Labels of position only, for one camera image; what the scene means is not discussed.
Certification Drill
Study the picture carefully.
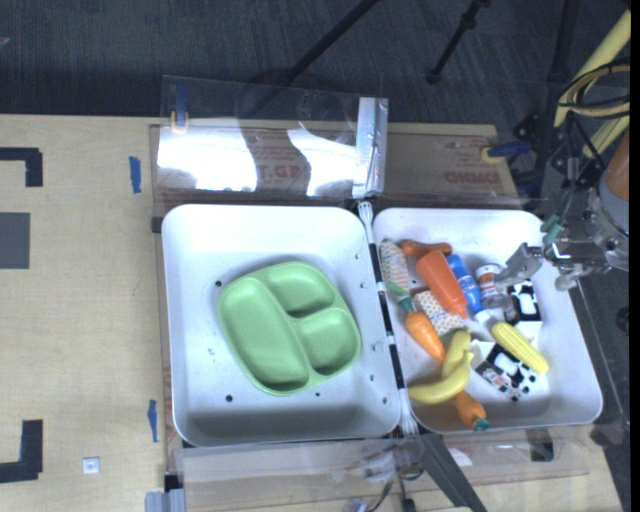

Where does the brown cardboard board red print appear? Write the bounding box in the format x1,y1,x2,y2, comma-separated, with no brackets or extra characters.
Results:
148,122,592,482

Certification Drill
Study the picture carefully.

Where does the thin black and white rod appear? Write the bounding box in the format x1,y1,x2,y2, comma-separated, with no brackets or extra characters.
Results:
356,199,419,436

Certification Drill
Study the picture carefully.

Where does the blue bottle white cap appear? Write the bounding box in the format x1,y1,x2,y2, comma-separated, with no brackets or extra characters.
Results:
445,253,492,324

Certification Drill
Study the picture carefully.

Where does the black and white carton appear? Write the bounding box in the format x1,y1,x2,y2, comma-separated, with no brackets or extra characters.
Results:
473,341,540,402
503,278,544,326

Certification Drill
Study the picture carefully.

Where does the white plastic tray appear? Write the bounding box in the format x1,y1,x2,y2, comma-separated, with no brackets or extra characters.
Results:
160,202,403,448
371,206,605,434

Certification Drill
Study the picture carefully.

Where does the yellow banana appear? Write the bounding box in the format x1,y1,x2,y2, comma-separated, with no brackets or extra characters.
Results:
406,351,476,406
441,329,474,380

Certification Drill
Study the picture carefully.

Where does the orange sausage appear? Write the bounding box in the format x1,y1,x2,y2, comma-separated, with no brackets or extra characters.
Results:
400,239,454,260

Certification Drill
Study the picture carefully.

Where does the small red and white can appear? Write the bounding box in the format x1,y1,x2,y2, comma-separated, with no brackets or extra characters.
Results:
474,263,507,309

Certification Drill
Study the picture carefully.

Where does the orange bottle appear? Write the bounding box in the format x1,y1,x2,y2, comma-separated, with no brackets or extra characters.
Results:
414,249,469,321

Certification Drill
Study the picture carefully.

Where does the yellow corn cob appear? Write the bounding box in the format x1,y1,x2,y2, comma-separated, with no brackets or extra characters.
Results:
490,320,550,376

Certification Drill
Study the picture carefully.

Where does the green divided plate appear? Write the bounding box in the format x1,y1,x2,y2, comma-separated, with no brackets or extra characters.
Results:
216,260,363,398

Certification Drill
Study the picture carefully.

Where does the orange carrot green top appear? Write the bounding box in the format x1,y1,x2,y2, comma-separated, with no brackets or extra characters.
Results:
384,280,447,365
454,390,491,433

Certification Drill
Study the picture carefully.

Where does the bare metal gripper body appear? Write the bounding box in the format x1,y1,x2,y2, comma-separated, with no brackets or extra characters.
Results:
542,197,631,274

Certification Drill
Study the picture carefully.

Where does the orange checkered packet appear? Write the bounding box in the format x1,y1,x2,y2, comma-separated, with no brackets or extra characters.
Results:
411,289,466,337
379,239,412,294

